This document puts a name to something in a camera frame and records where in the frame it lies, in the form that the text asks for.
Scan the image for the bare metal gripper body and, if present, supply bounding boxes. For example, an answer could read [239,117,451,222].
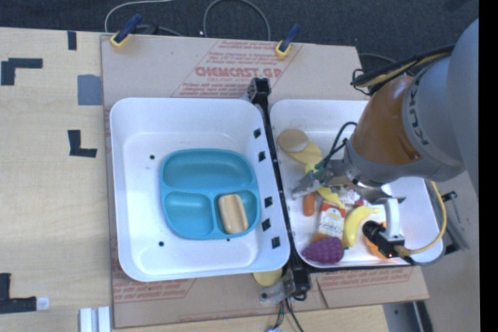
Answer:
[320,159,387,204]

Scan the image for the orange carrot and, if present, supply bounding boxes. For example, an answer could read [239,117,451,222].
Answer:
[302,190,317,218]

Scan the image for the yellow pizza slice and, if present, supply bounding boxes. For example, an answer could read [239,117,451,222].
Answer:
[286,142,324,173]

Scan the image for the white and red packet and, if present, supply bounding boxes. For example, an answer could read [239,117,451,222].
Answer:
[338,185,367,208]

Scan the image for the thin black rod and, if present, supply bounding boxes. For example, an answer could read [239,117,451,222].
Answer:
[258,91,308,277]

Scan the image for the orange and white juice packet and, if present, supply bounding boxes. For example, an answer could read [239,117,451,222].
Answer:
[310,201,348,245]

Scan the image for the tan round biscuit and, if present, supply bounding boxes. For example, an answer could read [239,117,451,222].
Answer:
[276,128,310,154]

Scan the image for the yellow banana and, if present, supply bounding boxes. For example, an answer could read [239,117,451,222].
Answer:
[342,204,381,248]

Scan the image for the purple grapes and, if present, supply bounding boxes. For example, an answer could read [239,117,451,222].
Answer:
[300,236,345,266]

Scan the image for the tan bread bun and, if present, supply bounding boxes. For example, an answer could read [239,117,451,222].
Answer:
[216,193,250,236]

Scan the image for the orange round object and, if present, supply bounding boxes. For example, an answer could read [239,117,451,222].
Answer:
[363,221,391,260]

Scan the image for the white plastic tray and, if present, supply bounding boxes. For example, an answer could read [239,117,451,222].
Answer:
[109,96,291,282]
[268,99,445,270]

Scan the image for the yellow round object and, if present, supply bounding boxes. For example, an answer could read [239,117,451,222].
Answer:
[252,267,284,288]

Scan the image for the blue divided plate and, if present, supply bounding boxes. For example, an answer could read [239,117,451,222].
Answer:
[158,148,261,241]

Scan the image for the brown cardboard board red print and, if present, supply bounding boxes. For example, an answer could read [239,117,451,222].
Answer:
[100,33,430,330]

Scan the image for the black cylinder on white bracket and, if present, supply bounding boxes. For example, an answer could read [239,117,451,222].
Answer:
[361,196,408,260]

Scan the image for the black block with wires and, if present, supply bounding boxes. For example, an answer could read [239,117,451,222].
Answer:
[247,76,272,104]
[289,264,313,295]

